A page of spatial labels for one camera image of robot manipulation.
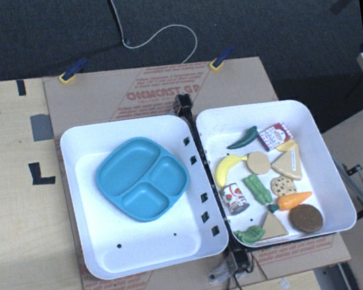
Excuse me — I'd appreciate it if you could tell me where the round tan biscuit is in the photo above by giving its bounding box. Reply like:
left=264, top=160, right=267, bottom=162
left=245, top=149, right=273, bottom=177

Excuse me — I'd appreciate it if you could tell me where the blue divided plate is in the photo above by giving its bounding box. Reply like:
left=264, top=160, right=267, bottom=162
left=91, top=130, right=195, bottom=229

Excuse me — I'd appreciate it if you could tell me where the chocolate chip cookie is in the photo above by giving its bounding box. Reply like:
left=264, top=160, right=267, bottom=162
left=269, top=174, right=298, bottom=198

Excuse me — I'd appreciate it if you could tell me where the green chili pepper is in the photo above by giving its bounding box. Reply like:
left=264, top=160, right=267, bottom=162
left=224, top=125, right=261, bottom=151

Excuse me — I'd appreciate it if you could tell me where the tan pizza slice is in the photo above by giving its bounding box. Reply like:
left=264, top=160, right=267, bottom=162
left=268, top=143, right=304, bottom=184

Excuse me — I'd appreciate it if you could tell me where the orange carrot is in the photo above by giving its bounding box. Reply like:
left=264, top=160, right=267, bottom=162
left=265, top=190, right=315, bottom=214

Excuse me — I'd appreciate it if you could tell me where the white plastic tray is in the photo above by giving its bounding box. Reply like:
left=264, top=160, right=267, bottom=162
left=194, top=90, right=360, bottom=254
left=57, top=107, right=234, bottom=285

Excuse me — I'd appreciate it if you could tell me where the red and white can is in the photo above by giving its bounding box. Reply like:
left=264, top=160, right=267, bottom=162
left=219, top=181, right=252, bottom=217

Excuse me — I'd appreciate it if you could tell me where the green leafy lettuce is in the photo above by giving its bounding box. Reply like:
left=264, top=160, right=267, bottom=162
left=233, top=224, right=267, bottom=246

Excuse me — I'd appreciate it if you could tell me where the brown round patty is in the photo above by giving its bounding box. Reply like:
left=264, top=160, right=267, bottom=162
left=288, top=201, right=326, bottom=236

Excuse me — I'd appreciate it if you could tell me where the black block with wires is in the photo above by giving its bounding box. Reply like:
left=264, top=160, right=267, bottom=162
left=223, top=246, right=254, bottom=277
left=172, top=92, right=195, bottom=118

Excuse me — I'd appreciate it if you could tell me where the small yellow cheese wedge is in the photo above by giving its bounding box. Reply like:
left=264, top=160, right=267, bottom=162
left=275, top=138, right=298, bottom=154

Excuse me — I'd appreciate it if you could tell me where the green asparagus bundle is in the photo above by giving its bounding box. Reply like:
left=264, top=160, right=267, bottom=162
left=242, top=171, right=274, bottom=209

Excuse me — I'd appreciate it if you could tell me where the red and white carton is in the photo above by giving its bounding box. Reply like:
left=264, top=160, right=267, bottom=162
left=255, top=120, right=296, bottom=153

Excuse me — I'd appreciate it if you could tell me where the tan triangular sandwich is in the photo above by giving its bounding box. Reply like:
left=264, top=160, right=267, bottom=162
left=255, top=208, right=289, bottom=241

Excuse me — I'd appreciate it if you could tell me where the brown cardboard board red print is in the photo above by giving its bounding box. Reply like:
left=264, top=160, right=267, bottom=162
left=41, top=37, right=355, bottom=290

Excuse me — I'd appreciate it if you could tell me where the yellow banana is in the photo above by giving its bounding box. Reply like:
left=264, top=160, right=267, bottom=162
left=212, top=152, right=252, bottom=190

